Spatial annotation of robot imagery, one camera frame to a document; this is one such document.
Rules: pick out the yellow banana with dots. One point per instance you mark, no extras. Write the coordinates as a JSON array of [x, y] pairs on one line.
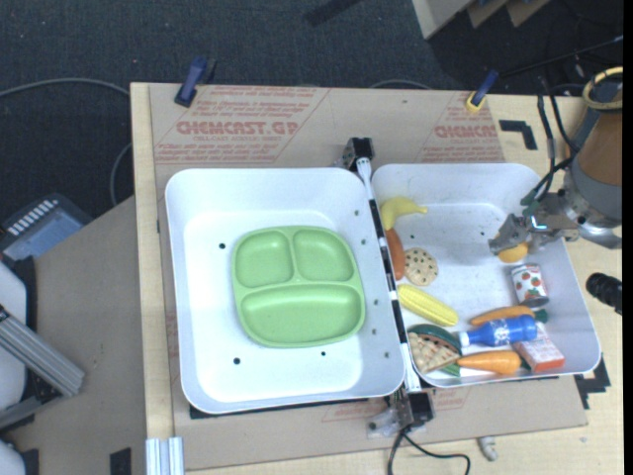
[[395, 210]]

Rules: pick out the tan chocolate chip biscuit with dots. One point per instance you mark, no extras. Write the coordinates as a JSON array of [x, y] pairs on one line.
[[420, 267]]

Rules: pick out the white can with tomato print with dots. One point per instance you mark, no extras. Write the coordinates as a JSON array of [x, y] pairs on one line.
[[529, 285]]

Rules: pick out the white plastic tray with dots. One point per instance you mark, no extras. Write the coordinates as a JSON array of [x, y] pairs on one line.
[[207, 275], [460, 235]]

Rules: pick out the green divided plate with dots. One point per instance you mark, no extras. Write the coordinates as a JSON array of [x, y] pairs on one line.
[[297, 290]]

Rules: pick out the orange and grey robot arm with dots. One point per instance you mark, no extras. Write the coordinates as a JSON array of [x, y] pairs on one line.
[[599, 141]]

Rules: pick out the blue bottle with white cap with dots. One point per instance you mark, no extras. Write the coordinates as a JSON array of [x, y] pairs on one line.
[[504, 332]]

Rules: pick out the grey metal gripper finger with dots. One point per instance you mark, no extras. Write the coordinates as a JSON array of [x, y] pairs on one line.
[[505, 233], [535, 240]]

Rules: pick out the yellow corn cob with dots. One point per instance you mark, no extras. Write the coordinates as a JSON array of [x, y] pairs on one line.
[[426, 305]]

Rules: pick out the yellow orange round toy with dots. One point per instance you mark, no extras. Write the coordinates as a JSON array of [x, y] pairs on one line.
[[513, 253]]

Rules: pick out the black cylinder on white bracket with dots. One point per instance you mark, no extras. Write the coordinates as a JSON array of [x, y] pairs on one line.
[[604, 287]]

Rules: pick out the orange and white carton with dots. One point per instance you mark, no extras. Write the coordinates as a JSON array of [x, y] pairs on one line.
[[541, 354]]

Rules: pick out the brown cardboard board red print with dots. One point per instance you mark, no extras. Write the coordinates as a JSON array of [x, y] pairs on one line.
[[306, 117]]

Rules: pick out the orange carrot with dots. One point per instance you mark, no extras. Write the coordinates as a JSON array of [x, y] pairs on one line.
[[502, 314], [489, 362]]

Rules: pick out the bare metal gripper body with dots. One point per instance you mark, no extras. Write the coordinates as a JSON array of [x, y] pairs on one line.
[[559, 220]]

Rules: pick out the thin black and white rod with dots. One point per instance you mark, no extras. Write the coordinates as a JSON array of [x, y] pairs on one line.
[[378, 225]]

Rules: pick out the tan pizza slice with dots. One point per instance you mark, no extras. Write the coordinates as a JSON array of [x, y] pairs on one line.
[[430, 355]]

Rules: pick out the orange sausage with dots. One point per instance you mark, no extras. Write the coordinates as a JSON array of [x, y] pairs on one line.
[[395, 255]]

